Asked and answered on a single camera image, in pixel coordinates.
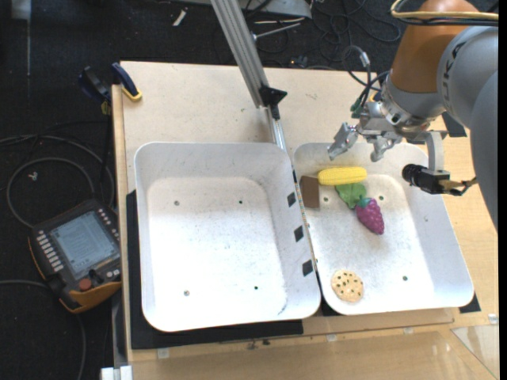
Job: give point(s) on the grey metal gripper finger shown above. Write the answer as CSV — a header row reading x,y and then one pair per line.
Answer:
x,y
341,141
381,147

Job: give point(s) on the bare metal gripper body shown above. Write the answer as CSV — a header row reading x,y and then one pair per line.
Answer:
x,y
376,123

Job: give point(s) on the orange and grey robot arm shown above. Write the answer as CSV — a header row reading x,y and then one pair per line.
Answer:
x,y
467,73

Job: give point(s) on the yellow corn cob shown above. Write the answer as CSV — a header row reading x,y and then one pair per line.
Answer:
x,y
342,175

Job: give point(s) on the green leaf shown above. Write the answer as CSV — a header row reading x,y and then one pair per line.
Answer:
x,y
350,194

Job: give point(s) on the brown bread slice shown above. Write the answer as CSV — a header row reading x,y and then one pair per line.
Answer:
x,y
310,192

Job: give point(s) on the purple grapes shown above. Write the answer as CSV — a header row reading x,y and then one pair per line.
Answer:
x,y
371,216

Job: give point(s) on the white plastic tray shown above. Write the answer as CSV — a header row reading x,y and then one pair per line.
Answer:
x,y
412,251
214,244

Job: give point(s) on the beige chocolate chip biscuit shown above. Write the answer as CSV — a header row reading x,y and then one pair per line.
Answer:
x,y
347,286

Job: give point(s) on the pale wood board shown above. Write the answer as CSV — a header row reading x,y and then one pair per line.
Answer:
x,y
190,109

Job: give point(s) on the black cylinder on white bracket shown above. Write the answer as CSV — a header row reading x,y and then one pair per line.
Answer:
x,y
425,178

